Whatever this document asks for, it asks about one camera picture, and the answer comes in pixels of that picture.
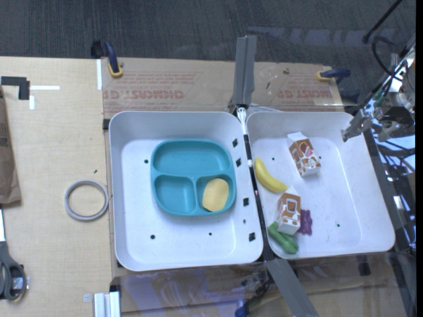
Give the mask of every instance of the wooden surface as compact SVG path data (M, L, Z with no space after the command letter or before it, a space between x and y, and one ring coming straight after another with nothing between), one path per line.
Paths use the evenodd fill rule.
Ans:
M20 302L0 300L0 316L92 316L84 294L107 293L111 280L108 215L76 221L66 213L63 196L83 178L106 185L96 62L0 57L0 67L2 76L26 77L31 86L60 86L32 91L34 110L18 100L18 87L3 87L22 190L22 201L4 206L6 239L30 281ZM75 190L71 204L88 215L102 198L84 188Z

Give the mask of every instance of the green vegetable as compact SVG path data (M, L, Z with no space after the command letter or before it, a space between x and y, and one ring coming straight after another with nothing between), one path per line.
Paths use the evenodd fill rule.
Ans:
M273 237L276 242L278 242L281 247L289 254L296 254L298 250L298 244L293 239L292 236L288 234L284 234L282 232L279 232L277 230L278 224L276 222L273 222L268 228L267 231L269 232L269 235Z

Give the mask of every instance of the blue divided plate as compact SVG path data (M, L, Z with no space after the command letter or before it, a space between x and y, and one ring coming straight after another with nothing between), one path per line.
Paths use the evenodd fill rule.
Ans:
M222 210L208 211L202 207L203 193L214 178L228 183L229 196ZM206 139L173 139L157 145L151 156L151 184L160 208L173 215L215 215L235 201L231 156L222 145Z

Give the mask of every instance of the scissors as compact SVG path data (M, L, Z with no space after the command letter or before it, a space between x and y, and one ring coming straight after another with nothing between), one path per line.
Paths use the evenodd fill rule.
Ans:
M21 285L14 285L19 280ZM24 268L16 263L9 255L5 237L3 212L0 207L0 296L15 300L23 296L26 291L26 275Z

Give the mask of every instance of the white ring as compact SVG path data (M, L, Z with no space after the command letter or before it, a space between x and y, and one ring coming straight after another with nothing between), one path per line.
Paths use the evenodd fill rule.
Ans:
M71 192L79 186L94 186L98 190L101 191L101 193L104 196L104 205L103 205L103 208L101 208L101 210L98 213L95 213L94 215L90 215L90 216L83 216L83 215L77 214L76 212L74 212L71 209L71 207L69 206L69 196L71 195ZM104 187L101 183L97 182L96 180L79 180L79 181L72 183L68 187L68 189L66 190L66 193L65 193L65 209L66 209L67 213L69 214L69 216L72 217L73 219L77 219L78 221L93 221L93 220L99 218L101 215L103 215L106 212L107 207L108 207L107 189L106 189L106 187Z

